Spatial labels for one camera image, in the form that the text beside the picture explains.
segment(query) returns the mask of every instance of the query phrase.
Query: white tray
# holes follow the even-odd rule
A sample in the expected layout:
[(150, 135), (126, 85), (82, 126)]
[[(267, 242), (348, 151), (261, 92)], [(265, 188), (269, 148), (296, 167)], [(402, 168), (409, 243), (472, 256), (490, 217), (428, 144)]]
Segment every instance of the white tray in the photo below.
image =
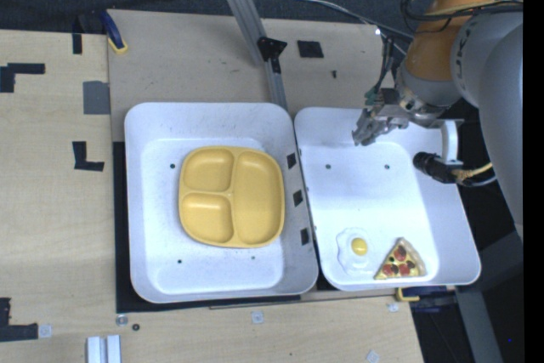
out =
[[(318, 275), (292, 120), (268, 103), (143, 103), (125, 118), (130, 274), (153, 303), (296, 295)], [(185, 234), (178, 213), (184, 157), (207, 145), (250, 147), (270, 154), (285, 185), (286, 219), (266, 247), (212, 247)]]
[[(306, 108), (295, 118), (326, 279), (344, 291), (475, 281), (480, 273), (479, 255), (457, 187), (432, 180), (412, 164), (419, 151), (441, 153), (440, 130), (411, 124), (406, 130), (378, 137), (375, 144), (354, 146), (351, 132), (359, 115), (360, 110)], [(339, 247), (358, 232), (370, 245), (368, 263), (355, 272), (346, 271)], [(374, 280), (400, 237), (419, 252), (427, 274)]]

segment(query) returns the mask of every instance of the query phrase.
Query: egg yolk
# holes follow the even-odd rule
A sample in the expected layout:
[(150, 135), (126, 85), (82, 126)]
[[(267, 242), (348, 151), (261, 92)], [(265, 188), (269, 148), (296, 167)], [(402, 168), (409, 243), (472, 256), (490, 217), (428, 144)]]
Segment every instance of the egg yolk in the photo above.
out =
[(366, 245), (366, 242), (364, 239), (356, 237), (355, 239), (351, 241), (351, 249), (358, 256), (364, 256), (366, 252), (368, 251), (368, 246)]

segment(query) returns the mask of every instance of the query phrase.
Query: pizza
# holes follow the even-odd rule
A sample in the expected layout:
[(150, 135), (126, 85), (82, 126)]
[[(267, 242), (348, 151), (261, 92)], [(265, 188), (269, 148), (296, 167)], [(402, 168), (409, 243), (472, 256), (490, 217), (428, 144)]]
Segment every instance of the pizza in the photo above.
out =
[(405, 238), (399, 238), (393, 249), (382, 263), (380, 270), (374, 275), (375, 280), (388, 278), (421, 277), (427, 274), (425, 264), (418, 252)]

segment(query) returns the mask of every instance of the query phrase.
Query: yellow plate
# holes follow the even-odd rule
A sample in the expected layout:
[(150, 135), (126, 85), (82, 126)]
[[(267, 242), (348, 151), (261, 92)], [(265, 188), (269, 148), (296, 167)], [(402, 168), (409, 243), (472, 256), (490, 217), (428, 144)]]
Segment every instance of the yellow plate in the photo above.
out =
[(212, 146), (185, 158), (179, 218), (193, 239), (218, 247), (262, 247), (283, 230), (285, 197), (274, 158), (244, 147)]

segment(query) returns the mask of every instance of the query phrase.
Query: toy fried egg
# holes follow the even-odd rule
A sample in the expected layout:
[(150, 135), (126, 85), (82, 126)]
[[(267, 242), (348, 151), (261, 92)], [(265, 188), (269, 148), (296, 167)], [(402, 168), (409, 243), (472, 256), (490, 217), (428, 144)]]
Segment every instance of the toy fried egg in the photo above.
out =
[(350, 275), (372, 274), (376, 253), (363, 229), (351, 227), (337, 235), (338, 262)]

